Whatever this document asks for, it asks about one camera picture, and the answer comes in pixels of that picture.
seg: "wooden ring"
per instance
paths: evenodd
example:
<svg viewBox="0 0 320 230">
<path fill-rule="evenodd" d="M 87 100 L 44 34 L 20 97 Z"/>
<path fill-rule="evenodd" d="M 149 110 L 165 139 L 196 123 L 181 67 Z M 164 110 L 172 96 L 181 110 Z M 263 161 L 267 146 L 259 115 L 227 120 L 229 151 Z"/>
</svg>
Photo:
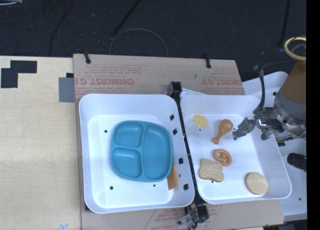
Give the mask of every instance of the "wooden ring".
<svg viewBox="0 0 320 230">
<path fill-rule="evenodd" d="M 231 155 L 224 149 L 216 149 L 213 152 L 213 157 L 222 163 L 223 166 L 229 166 L 232 163 Z"/>
</svg>

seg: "yellow cable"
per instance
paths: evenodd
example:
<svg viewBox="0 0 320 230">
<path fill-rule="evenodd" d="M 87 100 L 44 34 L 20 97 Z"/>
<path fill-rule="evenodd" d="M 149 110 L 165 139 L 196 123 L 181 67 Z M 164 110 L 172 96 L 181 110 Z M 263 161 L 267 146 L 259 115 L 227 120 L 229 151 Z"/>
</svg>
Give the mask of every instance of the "yellow cable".
<svg viewBox="0 0 320 230">
<path fill-rule="evenodd" d="M 288 44 L 293 42 L 293 41 L 304 41 L 304 42 L 307 42 L 307 38 L 305 38 L 305 37 L 292 37 L 292 38 L 286 40 L 286 42 L 283 45 L 283 49 L 284 49 L 285 53 L 287 53 L 290 57 L 292 57 L 292 58 L 294 58 L 296 60 L 306 61 L 306 56 L 298 56 L 298 55 L 292 53 L 288 49 Z"/>
</svg>

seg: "blue plate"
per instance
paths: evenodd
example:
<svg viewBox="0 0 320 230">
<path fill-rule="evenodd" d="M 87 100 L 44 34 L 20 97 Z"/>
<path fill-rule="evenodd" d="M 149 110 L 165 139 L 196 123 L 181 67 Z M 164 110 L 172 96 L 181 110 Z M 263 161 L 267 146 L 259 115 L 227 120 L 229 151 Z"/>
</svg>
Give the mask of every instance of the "blue plate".
<svg viewBox="0 0 320 230">
<path fill-rule="evenodd" d="M 127 120 L 114 129 L 111 139 L 111 165 L 122 178 L 158 182 L 172 167 L 173 149 L 169 132 L 147 121 Z"/>
</svg>

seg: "light wood surface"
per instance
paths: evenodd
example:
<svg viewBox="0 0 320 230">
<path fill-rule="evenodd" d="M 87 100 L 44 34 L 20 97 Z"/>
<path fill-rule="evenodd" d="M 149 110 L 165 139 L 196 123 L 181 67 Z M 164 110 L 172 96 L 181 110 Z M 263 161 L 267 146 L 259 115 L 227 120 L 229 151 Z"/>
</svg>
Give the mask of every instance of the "light wood surface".
<svg viewBox="0 0 320 230">
<path fill-rule="evenodd" d="M 0 229 L 81 229 L 74 103 L 59 102 L 59 77 L 72 58 L 0 56 L 37 61 L 18 74 L 18 88 L 0 88 Z"/>
</svg>

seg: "cardboard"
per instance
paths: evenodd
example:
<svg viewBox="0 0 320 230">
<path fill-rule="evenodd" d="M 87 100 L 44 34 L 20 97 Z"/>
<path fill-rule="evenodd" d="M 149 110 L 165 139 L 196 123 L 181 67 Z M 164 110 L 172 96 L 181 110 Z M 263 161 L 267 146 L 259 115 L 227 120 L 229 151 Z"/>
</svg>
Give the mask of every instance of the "cardboard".
<svg viewBox="0 0 320 230">
<path fill-rule="evenodd" d="M 148 209 L 97 214 L 86 209 L 83 190 L 83 166 L 79 101 L 90 93 L 163 94 L 170 82 L 181 82 L 182 88 L 209 95 L 244 95 L 241 78 L 234 60 L 163 58 L 89 54 L 73 55 L 74 90 L 77 122 L 77 145 L 80 182 L 82 229 L 100 230 L 181 230 L 177 219 L 184 208 Z M 240 229 L 284 224 L 278 200 L 208 204 L 209 219 L 197 230 Z"/>
</svg>

